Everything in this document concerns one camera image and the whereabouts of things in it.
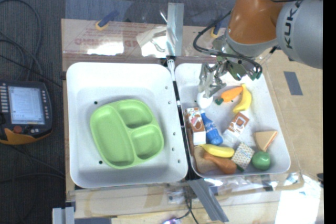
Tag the brown bread slice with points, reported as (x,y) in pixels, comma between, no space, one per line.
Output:
(203,164)

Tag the green apple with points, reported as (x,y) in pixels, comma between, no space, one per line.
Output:
(261,160)

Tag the tan sandwich wedge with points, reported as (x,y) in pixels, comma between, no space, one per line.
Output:
(263,140)

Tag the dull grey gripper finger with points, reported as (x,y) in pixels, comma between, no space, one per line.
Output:
(203,78)
(216,85)

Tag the white patterned small carton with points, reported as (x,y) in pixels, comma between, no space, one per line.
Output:
(242,155)

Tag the straight yellow banana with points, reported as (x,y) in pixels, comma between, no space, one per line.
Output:
(219,150)

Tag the orange-brown chicken drumstick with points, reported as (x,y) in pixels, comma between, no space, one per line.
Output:
(223,164)

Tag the white egg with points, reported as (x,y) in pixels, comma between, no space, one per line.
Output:
(204,101)

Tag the curved yellow banana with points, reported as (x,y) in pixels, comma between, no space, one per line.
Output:
(246,102)

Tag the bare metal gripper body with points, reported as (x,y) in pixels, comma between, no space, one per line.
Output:
(231,66)

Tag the blue bottle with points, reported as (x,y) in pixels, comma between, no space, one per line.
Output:
(211,129)

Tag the white bottle with brown label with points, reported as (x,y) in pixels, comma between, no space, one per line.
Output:
(237,124)

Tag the white plastic tray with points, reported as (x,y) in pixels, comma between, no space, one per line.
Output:
(265,118)
(86,154)

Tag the orange carrot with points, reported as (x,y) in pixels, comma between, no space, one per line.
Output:
(231,94)

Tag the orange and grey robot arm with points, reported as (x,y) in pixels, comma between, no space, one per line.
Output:
(252,18)

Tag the brown cardboard board red print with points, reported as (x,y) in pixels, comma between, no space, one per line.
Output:
(302,126)

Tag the brown and white milk carton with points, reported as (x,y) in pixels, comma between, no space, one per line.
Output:
(195,126)

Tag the green divided plate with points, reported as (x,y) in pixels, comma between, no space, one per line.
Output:
(113,136)

